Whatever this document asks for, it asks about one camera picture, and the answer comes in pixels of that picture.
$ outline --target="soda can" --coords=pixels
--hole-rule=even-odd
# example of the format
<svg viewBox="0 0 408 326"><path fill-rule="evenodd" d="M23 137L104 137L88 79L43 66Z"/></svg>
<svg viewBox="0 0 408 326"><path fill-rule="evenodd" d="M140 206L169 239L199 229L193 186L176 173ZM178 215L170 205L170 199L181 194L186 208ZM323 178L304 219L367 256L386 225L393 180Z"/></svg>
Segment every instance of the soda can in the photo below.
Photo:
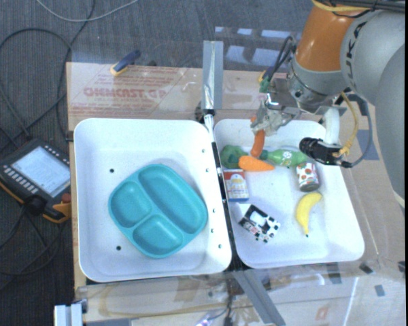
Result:
<svg viewBox="0 0 408 326"><path fill-rule="evenodd" d="M302 192L315 191L320 187L316 165L312 162L302 162L296 166L299 189Z"/></svg>

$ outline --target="white tray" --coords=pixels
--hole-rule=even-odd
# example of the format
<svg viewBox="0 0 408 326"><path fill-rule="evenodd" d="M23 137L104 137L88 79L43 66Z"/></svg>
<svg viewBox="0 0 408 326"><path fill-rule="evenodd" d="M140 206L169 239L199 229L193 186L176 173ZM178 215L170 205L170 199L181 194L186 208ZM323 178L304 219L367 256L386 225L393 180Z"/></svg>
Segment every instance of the white tray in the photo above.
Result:
<svg viewBox="0 0 408 326"><path fill-rule="evenodd" d="M219 151L225 145L251 150L254 135L249 120L221 120L215 126ZM312 121L291 121L277 134L266 137L265 149L299 146L304 137L324 138L323 126ZM237 252L251 268L276 268L300 264L354 261L364 253L364 240L354 213L340 167L316 163L323 195L310 213L309 237L296 222L294 210L304 192L299 191L293 168L275 167L268 172L245 172L250 192L247 203L254 204L281 223L275 238L258 242L238 221L241 211L229 202Z"/></svg>
<svg viewBox="0 0 408 326"><path fill-rule="evenodd" d="M79 260L97 282L212 274L232 253L211 142L206 128L186 120L92 118L74 130ZM202 197L208 220L202 232L173 255L145 256L116 227L107 201L114 188L141 167L171 167Z"/></svg>

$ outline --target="yellow cable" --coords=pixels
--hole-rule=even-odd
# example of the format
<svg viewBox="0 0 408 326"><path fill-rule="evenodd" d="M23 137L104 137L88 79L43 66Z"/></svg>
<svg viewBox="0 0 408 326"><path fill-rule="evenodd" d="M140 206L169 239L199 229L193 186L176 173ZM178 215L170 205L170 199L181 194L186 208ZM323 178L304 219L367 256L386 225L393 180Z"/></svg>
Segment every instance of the yellow cable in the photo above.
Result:
<svg viewBox="0 0 408 326"><path fill-rule="evenodd" d="M330 11L330 12L348 12L348 11L361 11L361 10L364 11L364 10L370 9L368 7L355 7L355 6L328 6L323 3L320 3L317 0L311 0L311 1L316 7L322 10Z"/></svg>
<svg viewBox="0 0 408 326"><path fill-rule="evenodd" d="M354 129L352 131L351 136L349 139L346 141L345 145L339 150L339 152L334 153L334 157L340 157L343 154L349 155L349 151L352 147L352 143L354 142L354 139L356 138L356 133L358 132L358 116L356 115L355 109L352 106L351 102L347 98L345 92L341 93L341 96L343 97L344 101L348 105L349 109L352 112L352 115L354 116Z"/></svg>

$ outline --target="white cable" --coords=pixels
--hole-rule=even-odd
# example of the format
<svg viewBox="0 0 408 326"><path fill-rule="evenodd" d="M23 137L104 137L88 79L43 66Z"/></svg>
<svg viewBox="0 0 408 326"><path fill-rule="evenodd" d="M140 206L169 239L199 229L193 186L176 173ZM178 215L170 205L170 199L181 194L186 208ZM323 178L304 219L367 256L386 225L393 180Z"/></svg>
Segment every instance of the white cable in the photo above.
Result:
<svg viewBox="0 0 408 326"><path fill-rule="evenodd" d="M62 17L60 15L58 15L57 13L55 13L54 11L52 11L51 9L49 9L47 6L45 6L40 0L36 0L38 2L38 4L40 4L43 8L45 8L47 11L49 11L53 16L56 16L57 18L60 18L61 20L66 20L67 22L92 22L93 20L98 20L98 19L102 19L110 14L113 14L119 10L122 10L123 8L126 8L127 6L130 6L136 2L138 2L139 0L133 0L130 1L129 3L126 3L123 6L117 7L116 9L106 13L106 14L102 14L101 16L98 17L94 17L91 19L72 19L72 18L66 18L66 17Z"/></svg>

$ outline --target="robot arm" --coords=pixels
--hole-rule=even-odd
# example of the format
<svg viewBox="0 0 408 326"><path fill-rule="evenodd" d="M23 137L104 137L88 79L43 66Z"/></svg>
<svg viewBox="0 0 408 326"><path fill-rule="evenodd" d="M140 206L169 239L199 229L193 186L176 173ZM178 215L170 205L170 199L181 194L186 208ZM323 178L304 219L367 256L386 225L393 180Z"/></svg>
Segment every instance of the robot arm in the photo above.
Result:
<svg viewBox="0 0 408 326"><path fill-rule="evenodd" d="M327 134L323 141L306 137L300 150L323 164L352 166L338 153L335 101L341 93L353 92L375 106L381 154L396 198L405 208L405 2L312 1L314 6L290 61L286 92L300 112L323 115ZM288 108L275 105L281 99L278 91L268 92L257 117L272 117L272 112L284 118ZM296 113L292 112L289 120L293 117ZM279 125L289 120L280 119ZM255 129L266 129L266 122L256 120L255 125ZM274 125L266 133L276 130Z"/></svg>

